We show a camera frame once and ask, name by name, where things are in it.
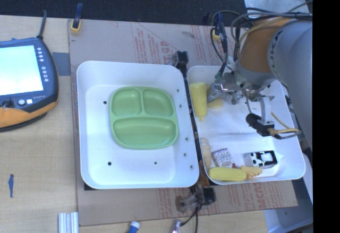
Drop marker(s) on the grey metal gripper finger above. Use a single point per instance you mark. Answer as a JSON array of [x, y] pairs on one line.
[[213, 96], [218, 87]]

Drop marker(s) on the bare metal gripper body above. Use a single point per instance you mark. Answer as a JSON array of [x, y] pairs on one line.
[[239, 90]]

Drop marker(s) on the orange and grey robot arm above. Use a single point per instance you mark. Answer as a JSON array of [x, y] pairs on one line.
[[289, 54]]

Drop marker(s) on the pale yellow wedge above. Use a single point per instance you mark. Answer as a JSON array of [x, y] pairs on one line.
[[215, 104]]

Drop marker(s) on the yellow squeeze bottle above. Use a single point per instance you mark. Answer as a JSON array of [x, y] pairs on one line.
[[199, 96]]

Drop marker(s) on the white plastic tray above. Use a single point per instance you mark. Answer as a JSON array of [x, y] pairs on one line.
[[95, 131], [233, 131]]

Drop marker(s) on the cream toy bread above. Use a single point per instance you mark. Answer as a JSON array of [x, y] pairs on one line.
[[205, 151]]

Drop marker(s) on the small red printed packet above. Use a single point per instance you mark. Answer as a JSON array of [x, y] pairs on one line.
[[223, 158]]

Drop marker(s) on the green divided plate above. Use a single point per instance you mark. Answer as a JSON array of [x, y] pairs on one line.
[[143, 131]]

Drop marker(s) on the yellow corn cob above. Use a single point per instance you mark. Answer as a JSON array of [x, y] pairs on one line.
[[227, 174]]

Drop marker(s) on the yellow ridged toy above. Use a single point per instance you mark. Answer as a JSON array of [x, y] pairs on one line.
[[253, 171]]

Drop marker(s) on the brown cardboard board red print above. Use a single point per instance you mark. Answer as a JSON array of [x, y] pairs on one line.
[[111, 41]]

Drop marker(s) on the blue and white tube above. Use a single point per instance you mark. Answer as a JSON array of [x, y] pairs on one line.
[[134, 227]]

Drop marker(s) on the black cylinder on white bracket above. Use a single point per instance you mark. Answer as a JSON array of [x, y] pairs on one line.
[[259, 123]]

